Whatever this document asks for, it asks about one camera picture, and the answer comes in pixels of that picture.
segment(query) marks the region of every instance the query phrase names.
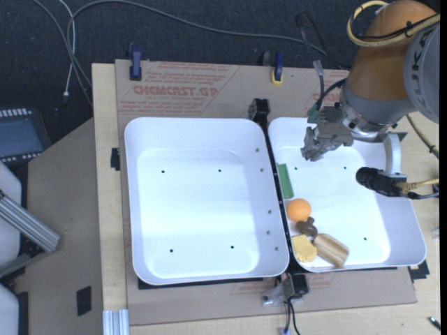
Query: blue clamp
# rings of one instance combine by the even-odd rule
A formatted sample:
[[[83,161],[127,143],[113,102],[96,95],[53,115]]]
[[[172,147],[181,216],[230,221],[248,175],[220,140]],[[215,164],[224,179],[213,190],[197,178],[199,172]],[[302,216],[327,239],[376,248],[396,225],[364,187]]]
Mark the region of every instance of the blue clamp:
[[[282,75],[282,67],[284,65],[284,55],[277,52],[275,55],[274,71],[272,71],[272,82],[274,84],[282,84],[284,81]]]
[[[131,44],[130,58],[132,61],[130,68],[130,79],[131,81],[141,81],[141,55],[142,48],[140,45],[135,43]]]

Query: white object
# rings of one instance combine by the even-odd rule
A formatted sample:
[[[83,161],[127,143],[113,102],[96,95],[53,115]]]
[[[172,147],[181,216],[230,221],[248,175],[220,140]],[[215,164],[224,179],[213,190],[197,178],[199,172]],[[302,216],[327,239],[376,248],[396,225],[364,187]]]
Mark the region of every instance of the white object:
[[[1,335],[19,334],[19,301],[0,283],[0,325]]]
[[[259,125],[142,117],[124,138],[133,267],[144,282],[285,271],[289,252]]]
[[[295,198],[312,206],[311,216],[320,233],[327,233],[349,249],[343,268],[323,258],[299,262],[312,272],[367,269],[420,264],[426,247],[413,205],[406,198],[387,198],[356,181],[363,166],[384,169],[385,148],[381,143],[354,141],[352,147],[328,152],[321,160],[301,156],[306,127],[304,118],[278,118],[269,125],[274,158],[287,164]],[[288,222],[291,237],[299,234]]]
[[[16,203],[22,203],[20,180],[0,161],[0,190]],[[14,260],[20,250],[20,232],[0,218],[0,267]]]

